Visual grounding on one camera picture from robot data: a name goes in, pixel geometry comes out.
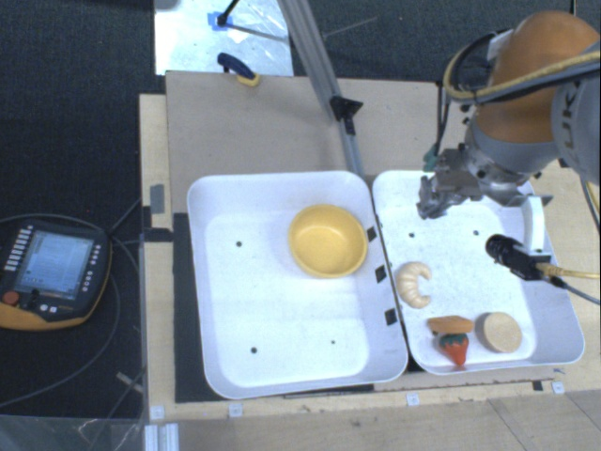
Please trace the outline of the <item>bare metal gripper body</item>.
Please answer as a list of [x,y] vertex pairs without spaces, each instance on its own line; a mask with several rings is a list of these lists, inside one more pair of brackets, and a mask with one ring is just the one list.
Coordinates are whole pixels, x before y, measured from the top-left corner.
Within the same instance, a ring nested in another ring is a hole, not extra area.
[[476,146],[445,149],[437,159],[432,187],[455,194],[455,205],[487,197],[499,205],[521,205],[527,175],[505,169]]

